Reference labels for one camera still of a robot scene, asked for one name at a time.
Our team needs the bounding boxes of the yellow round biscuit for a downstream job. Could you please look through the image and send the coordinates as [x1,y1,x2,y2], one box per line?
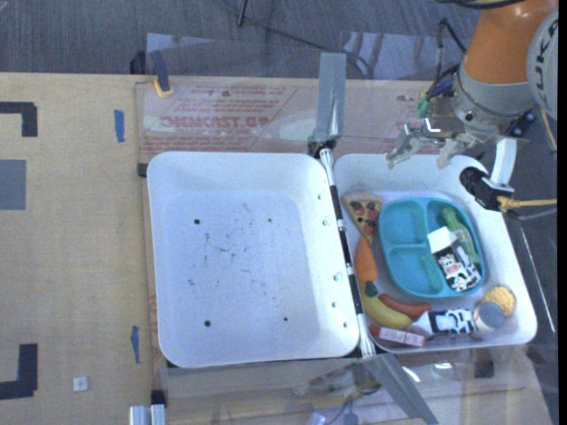
[481,284,517,319]

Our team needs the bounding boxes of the orange carrot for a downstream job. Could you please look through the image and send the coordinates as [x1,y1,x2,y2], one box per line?
[353,236,379,298]

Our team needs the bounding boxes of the brown cardboard board red print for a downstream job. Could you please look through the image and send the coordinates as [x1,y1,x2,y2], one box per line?
[135,77,532,393]

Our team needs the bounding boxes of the thin black and white rod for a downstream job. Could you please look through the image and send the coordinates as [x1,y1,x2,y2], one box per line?
[318,148,377,358]

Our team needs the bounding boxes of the blue divided plate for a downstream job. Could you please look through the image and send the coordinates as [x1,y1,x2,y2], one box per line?
[377,197,486,301]

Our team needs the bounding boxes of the white plastic tray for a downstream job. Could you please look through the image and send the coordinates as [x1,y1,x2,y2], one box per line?
[332,152,540,355]
[145,150,361,369]

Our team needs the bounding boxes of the yellow banana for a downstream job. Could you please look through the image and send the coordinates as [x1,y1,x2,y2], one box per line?
[359,281,414,331]

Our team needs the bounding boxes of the black block with thin wires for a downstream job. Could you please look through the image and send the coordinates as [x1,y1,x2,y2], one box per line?
[307,135,338,158]

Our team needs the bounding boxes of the small grey can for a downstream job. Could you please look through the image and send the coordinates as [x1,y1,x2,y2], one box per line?
[472,300,508,334]

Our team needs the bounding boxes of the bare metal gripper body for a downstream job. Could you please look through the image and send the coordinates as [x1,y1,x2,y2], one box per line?
[405,94,535,146]

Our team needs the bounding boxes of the black cylinder on white bracket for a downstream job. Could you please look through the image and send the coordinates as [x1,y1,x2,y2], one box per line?
[458,136,518,213]

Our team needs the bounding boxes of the green bottle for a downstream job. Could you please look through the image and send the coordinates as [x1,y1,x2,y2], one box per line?
[440,205,482,266]

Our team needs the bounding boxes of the toy pizza slice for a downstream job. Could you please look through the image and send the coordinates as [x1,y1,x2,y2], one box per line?
[340,191,384,244]

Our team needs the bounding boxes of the brown sausage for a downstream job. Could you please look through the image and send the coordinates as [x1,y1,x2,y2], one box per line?
[377,292,432,320]

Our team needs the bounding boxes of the cow print bottle white cap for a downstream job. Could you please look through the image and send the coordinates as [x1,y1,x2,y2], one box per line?
[425,226,483,293]

